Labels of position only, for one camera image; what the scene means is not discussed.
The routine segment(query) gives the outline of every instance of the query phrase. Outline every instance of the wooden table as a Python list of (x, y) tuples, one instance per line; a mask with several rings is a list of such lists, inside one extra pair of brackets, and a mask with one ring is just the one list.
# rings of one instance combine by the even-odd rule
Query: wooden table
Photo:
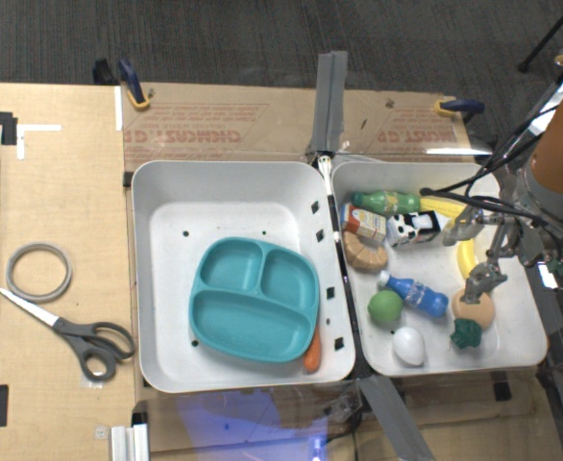
[[(67, 292), (44, 307), (75, 322), (108, 320), (130, 328), (129, 200), (122, 185), (124, 145), (115, 124), (114, 88), (0, 84), (0, 110), (11, 111), (20, 124), (61, 125), (60, 132), (26, 133), (23, 160), (16, 158), (15, 147), (0, 146), (0, 286), (18, 247), (53, 242), (68, 252), (74, 275)], [(47, 254), (29, 255), (15, 271), (16, 281), (33, 292), (54, 288), (62, 276), (59, 261)], [(0, 459), (109, 459), (108, 428), (131, 423), (135, 376), (130, 360), (103, 386), (87, 381), (63, 340), (0, 297), (0, 384), (10, 389)], [(544, 391), (537, 382), (528, 390), (530, 414), (447, 425), (423, 419), (419, 425), (435, 457), (563, 459)], [(365, 427), (356, 439), (361, 460), (396, 459), (377, 428)], [(353, 455), (351, 436), (330, 445), (330, 460)], [(282, 459), (269, 452), (264, 459)], [(228, 456), (214, 449), (208, 459)], [(194, 452), (152, 457), (206, 459)]]

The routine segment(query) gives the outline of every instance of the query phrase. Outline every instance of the white egg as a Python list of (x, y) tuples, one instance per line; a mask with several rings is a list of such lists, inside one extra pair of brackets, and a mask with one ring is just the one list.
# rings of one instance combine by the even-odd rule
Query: white egg
[(403, 327), (393, 335), (393, 351), (410, 365), (420, 366), (425, 362), (425, 339), (418, 329)]

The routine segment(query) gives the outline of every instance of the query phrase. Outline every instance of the water bottle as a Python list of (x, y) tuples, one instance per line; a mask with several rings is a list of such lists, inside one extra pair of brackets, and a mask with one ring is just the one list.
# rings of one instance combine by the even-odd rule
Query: water bottle
[(352, 204), (360, 208), (392, 217), (393, 215), (420, 211), (420, 196), (406, 195), (395, 191), (352, 194)]
[(420, 281), (414, 279), (395, 279), (386, 270), (379, 274), (378, 287), (389, 287), (397, 292), (407, 305), (426, 312), (434, 318), (441, 318), (446, 314), (448, 297), (435, 292)]

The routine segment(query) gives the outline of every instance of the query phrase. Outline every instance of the scissors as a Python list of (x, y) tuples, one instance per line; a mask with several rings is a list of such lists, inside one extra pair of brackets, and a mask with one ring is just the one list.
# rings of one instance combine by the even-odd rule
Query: scissors
[[(133, 337), (127, 330), (115, 323), (97, 322), (88, 325), (76, 325), (34, 303), (21, 299), (9, 290), (0, 288), (0, 294), (40, 319), (42, 323), (66, 340), (77, 354), (81, 369), (89, 380), (103, 381), (110, 379), (115, 374), (116, 362), (130, 358), (135, 354)], [(125, 342), (124, 345), (128, 346), (127, 349), (120, 348), (111, 339), (101, 336), (98, 331), (115, 331), (115, 334), (118, 333), (125, 338), (123, 341)], [(87, 365), (90, 358), (100, 360), (106, 370), (103, 373), (91, 370)]]

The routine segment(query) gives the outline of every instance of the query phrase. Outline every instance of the teal plate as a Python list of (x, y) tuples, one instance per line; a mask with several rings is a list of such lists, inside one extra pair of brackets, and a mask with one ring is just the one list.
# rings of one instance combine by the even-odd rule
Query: teal plate
[(205, 345), (260, 362), (289, 362), (311, 342), (318, 275), (304, 256), (275, 244), (228, 237), (201, 260), (189, 323)]

